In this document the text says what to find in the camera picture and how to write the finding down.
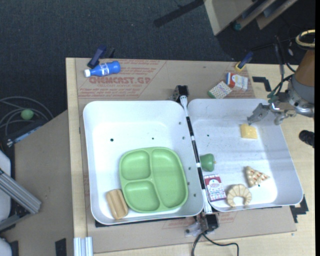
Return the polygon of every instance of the blue marker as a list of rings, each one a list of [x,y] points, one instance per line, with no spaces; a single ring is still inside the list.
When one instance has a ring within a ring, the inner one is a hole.
[[[91,76],[104,77],[109,76],[111,74],[117,74],[120,72],[120,70],[120,63],[118,61],[113,61],[97,65],[93,69],[84,70],[84,76],[86,78]]]

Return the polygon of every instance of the green plate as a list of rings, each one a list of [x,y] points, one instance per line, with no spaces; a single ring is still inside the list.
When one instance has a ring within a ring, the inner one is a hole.
[[[128,206],[139,213],[157,213],[182,206],[188,185],[179,156],[166,147],[125,153],[119,162],[120,182]]]

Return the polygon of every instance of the pizza slice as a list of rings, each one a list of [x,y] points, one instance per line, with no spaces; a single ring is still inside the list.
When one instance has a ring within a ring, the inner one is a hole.
[[[261,182],[269,178],[268,175],[264,174],[263,172],[254,170],[250,166],[247,166],[245,168],[245,175],[250,188],[255,185],[259,185]]]

